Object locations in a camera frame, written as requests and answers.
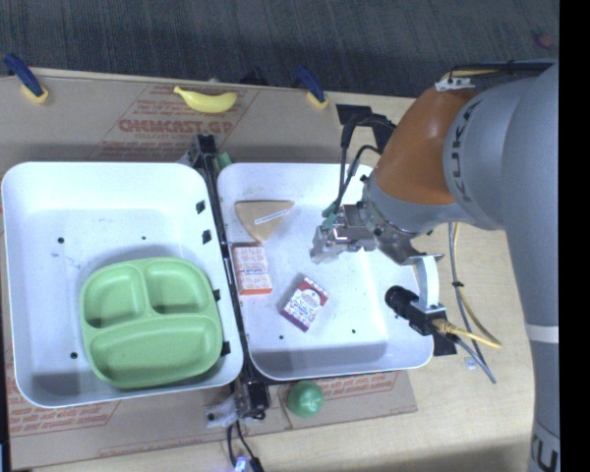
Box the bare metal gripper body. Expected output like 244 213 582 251
331 203 424 266

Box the purple and red carton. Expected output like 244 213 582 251
278 275 330 333

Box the tan pizza slice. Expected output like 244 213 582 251
234 199 296 246

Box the orange carton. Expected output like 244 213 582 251
231 244 274 297

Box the thin black and white rod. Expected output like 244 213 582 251
202 152 258 387

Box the white plastic tray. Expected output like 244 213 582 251
215 161 435 382
0 160 245 409

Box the green round toy fruit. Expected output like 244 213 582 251
286 380 325 419

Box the yellow banana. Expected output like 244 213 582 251
172 85 239 114

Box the green divided plate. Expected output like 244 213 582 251
80 257 224 390

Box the brown cardboard board, red print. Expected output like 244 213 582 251
0 66 419 471

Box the black cylinder on white bracket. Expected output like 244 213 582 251
383 254 448 337

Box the black block with thin wires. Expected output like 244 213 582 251
190 134 221 167
232 378 272 420

